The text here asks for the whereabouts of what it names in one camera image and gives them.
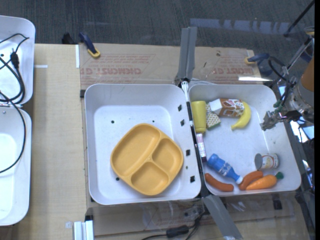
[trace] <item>banana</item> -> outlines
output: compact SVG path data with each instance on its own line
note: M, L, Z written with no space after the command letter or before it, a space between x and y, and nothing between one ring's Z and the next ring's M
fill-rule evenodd
M243 106L244 106L244 111L243 111L243 114L240 116L240 118L238 119L238 121L231 125L231 129L234 130L236 128L243 128L245 127L249 121L250 121L250 118L251 118L251 109L249 107L249 105L242 101L243 103Z

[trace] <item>blue water bottle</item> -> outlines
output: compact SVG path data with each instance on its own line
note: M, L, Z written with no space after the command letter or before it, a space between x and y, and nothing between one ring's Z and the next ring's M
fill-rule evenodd
M221 159L217 154L212 154L206 163L222 176L234 179L237 184L240 184L243 181L243 178L235 173L232 166Z

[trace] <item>white bottle cap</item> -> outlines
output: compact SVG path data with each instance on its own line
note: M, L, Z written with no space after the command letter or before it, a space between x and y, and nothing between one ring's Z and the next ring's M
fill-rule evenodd
M235 181L235 183L240 184L242 181L244 180L244 178L242 178L241 176Z

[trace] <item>sausage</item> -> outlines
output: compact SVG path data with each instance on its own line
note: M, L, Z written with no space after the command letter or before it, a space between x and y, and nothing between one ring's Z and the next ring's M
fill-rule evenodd
M246 190L247 186L258 179L261 179L264 173L261 170L254 170L243 177L243 181L239 184L240 190Z
M217 190L223 192L231 192L234 191L234 185L223 183L217 179L215 179L211 174L205 173L204 174L205 181L212 187L216 188Z

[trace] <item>can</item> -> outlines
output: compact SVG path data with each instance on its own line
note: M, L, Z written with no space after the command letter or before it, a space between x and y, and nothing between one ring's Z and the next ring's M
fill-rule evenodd
M276 153L257 153L254 158L254 164L257 170L275 169L279 166L279 157Z

